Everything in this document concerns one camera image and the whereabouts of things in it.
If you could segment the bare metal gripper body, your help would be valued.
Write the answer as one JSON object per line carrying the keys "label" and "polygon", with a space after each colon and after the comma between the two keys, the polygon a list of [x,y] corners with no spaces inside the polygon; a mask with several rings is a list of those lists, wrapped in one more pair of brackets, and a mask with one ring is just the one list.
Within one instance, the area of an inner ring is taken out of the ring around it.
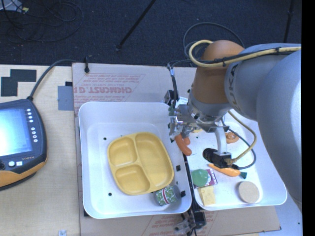
{"label": "bare metal gripper body", "polygon": [[176,124],[178,133],[182,132],[183,126],[191,127],[191,131],[202,129],[207,133],[215,132],[222,127],[226,132],[229,126],[220,124],[222,115],[210,116],[195,108],[192,104],[180,104],[169,108],[170,123]]}

